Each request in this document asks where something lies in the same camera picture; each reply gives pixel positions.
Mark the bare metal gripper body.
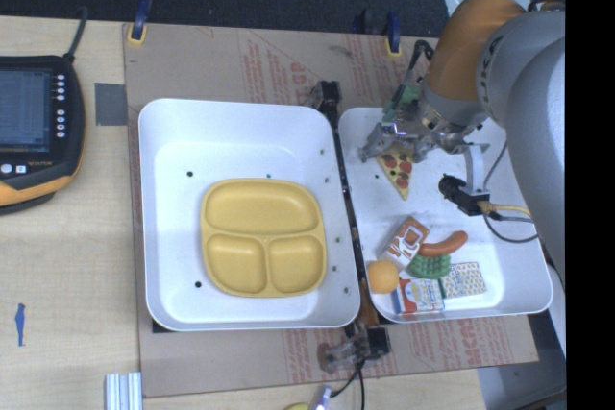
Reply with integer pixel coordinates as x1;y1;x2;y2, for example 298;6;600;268
379;108;481;155

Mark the toy pizza slice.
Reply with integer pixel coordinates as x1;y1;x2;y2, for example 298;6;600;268
374;142;416;203

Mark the thin black and white rod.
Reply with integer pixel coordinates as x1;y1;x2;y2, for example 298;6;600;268
324;99;374;328

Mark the orange toy sausage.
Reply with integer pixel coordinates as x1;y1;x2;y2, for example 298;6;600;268
418;229;470;259

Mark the green toy vegetable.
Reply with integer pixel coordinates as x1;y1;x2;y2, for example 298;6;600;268
405;252;454;280

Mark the yellow divided plate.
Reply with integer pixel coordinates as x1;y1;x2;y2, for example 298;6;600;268
199;177;329;300

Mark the orange toy fruit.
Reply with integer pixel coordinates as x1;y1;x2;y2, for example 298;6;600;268
365;258;401;295

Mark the yellow patterned packet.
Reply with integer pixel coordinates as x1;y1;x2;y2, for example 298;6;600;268
440;260;488;300

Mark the white plastic tray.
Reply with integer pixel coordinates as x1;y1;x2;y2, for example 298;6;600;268
137;97;362;333
336;106;555;325

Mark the orange, white and blue carton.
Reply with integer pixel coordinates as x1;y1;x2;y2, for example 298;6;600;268
390;277;447;316

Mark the brown cardboard board, red print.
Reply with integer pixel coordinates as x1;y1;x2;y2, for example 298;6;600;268
122;22;541;398

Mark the black cylinder on white bracket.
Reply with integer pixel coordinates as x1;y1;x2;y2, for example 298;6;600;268
437;142;493;218

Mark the black block with thin wires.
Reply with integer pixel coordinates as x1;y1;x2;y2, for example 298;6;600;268
306;80;344;112
318;324;392;374

